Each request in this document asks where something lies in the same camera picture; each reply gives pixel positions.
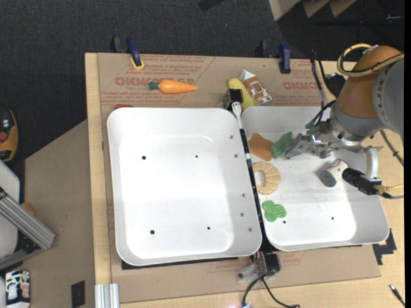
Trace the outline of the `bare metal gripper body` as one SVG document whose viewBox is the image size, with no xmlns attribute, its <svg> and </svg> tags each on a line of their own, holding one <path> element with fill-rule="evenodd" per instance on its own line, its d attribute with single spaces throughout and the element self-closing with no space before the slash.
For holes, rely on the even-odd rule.
<svg viewBox="0 0 411 308">
<path fill-rule="evenodd" d="M 364 151 L 364 137 L 345 129 L 338 121 L 321 121 L 307 131 L 310 141 L 325 147 L 328 151 L 344 149 L 354 153 Z"/>
</svg>

